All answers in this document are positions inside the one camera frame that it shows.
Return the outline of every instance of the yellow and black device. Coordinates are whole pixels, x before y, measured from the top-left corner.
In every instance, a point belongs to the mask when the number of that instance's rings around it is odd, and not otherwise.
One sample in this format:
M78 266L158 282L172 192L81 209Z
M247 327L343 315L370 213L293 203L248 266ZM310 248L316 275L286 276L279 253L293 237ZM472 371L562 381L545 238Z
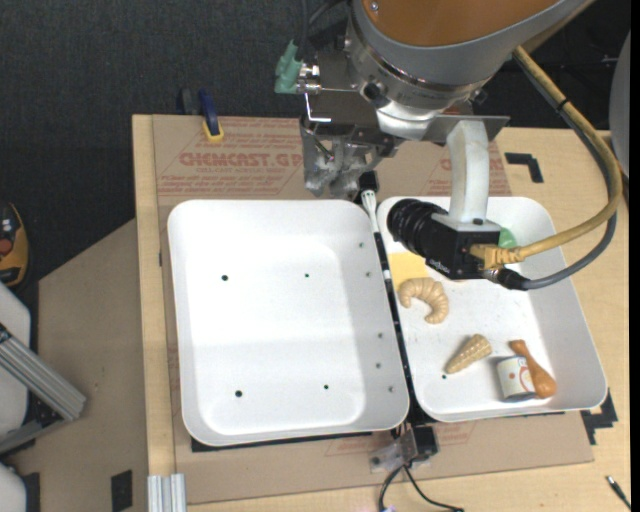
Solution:
M0 199L0 281L9 288L19 285L29 266L29 242L24 224L13 204Z

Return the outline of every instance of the cardboard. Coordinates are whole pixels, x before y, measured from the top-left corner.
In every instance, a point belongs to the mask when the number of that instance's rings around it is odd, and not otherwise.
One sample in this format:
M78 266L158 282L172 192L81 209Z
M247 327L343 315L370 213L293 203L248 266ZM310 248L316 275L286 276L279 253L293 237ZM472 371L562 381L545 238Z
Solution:
M313 199L304 189L298 121L221 118L225 138L210 143L196 116L153 116L161 229L171 404L176 468L188 501L225 500L381 483L369 453L391 442L388 432L367 436L193 451L180 411L179 360L166 221L191 198ZM490 193L510 195L502 157L492 143ZM378 200L401 195L448 195L446 148L407 142L378 168ZM434 424L440 452L415 471L421 479L575 464L593 460L579 412Z

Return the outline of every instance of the blue clamp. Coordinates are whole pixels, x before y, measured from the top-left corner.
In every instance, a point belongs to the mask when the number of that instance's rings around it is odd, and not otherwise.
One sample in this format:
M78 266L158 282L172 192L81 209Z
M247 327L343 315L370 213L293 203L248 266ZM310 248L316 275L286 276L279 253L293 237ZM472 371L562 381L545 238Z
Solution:
M218 114L213 104L213 98L205 88L198 91L198 98L200 99L202 115L204 116L204 121L202 122L204 133L210 142L219 142L224 137L224 132L218 121Z

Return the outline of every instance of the pen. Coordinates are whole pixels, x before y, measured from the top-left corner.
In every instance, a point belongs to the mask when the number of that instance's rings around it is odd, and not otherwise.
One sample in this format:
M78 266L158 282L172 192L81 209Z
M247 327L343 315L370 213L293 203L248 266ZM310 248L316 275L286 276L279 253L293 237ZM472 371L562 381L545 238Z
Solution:
M627 499L625 494L622 492L622 489L620 489L618 482L616 482L612 476L607 477L607 482L609 482L609 485L611 486L613 491L618 495L618 498L620 498L624 502L624 504L629 508L629 510L631 510L631 503L629 503L629 500Z

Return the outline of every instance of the green object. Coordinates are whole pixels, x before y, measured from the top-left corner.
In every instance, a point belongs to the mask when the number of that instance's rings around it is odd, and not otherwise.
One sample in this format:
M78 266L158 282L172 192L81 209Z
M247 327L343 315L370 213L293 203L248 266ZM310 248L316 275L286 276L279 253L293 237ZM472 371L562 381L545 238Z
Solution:
M518 245L516 237L507 228L500 229L500 238L498 239L498 246L503 249L511 249Z
M279 94L295 94L297 92L297 80L302 61L296 60L298 46L289 41L287 49L284 51L278 65L276 66L275 92Z

